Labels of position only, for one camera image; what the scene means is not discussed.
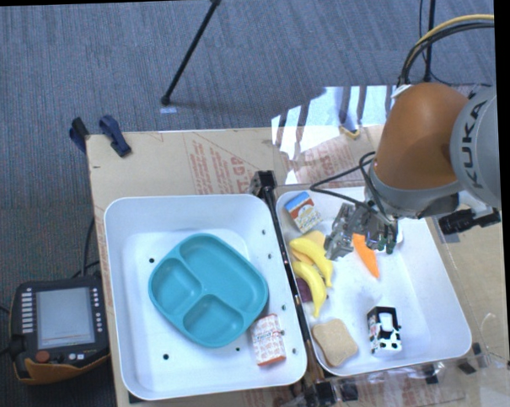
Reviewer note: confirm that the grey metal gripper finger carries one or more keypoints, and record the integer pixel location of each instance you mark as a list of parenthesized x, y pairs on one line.
[(339, 245), (372, 240)]

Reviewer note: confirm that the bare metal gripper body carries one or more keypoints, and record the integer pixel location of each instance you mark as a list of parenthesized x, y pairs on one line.
[(357, 221)]

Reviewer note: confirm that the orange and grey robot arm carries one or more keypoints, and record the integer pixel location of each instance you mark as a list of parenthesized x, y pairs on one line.
[(421, 140)]

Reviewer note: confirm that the orange carrot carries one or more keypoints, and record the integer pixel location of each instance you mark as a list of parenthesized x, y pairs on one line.
[(367, 257)]

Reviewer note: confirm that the yellow banana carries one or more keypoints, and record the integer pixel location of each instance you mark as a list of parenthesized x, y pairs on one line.
[(314, 252), (315, 286)]

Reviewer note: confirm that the blue and white carton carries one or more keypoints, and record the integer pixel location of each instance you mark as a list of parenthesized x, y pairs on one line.
[(302, 213)]

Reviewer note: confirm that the purple toy food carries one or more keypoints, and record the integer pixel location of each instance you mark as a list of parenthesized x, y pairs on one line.
[(303, 291)]

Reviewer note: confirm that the white plastic tray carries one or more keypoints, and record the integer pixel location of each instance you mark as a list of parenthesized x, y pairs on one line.
[(152, 371), (424, 300)]

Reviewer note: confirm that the black and white cow carton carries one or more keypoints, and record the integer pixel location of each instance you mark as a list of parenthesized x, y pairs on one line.
[(385, 332)]

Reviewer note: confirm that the tan bread slice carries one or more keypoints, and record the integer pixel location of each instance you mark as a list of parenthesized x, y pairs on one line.
[(335, 342)]

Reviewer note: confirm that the orange and white packet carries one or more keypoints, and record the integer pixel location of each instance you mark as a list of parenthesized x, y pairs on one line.
[(268, 341)]

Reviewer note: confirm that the blue divided plate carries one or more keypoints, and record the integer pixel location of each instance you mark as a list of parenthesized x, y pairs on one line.
[(208, 291)]

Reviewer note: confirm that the brown cardboard board red print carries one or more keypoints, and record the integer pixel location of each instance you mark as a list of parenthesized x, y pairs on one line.
[(160, 169)]

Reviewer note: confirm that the black tripod leg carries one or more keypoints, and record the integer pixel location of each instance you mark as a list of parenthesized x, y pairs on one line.
[(189, 49), (430, 35)]

